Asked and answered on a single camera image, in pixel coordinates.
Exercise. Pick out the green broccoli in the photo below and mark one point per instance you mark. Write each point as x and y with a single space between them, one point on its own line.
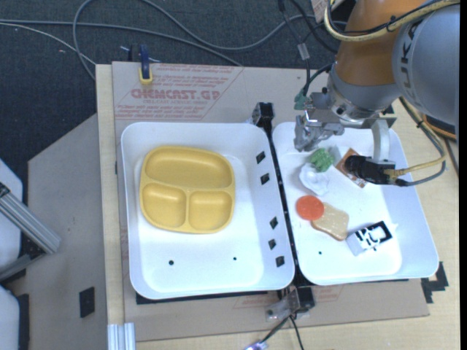
322 159

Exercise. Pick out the orange round slice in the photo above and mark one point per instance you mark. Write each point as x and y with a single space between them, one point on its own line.
309 207

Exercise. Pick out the white plastic tray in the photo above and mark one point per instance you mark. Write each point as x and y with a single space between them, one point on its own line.
350 268
204 264

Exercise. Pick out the yellow divided plate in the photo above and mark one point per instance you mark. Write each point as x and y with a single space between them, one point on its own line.
188 190

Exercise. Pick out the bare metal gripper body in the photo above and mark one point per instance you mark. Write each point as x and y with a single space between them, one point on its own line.
324 117

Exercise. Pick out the brown cardboard board red print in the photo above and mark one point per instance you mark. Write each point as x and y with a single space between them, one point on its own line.
175 93

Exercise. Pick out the white box with black print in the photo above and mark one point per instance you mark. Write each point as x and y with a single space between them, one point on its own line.
368 239

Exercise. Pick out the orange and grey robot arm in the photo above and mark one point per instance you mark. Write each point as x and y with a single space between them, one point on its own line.
372 31

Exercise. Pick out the tan bread slice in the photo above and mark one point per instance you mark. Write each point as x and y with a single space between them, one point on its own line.
333 221

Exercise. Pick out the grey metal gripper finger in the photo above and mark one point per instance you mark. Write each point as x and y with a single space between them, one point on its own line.
300 135
316 140

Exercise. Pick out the black cylinder on white bracket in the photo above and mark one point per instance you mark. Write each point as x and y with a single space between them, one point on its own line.
368 169

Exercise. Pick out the white crumpled lump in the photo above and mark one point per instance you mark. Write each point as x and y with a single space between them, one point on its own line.
313 181

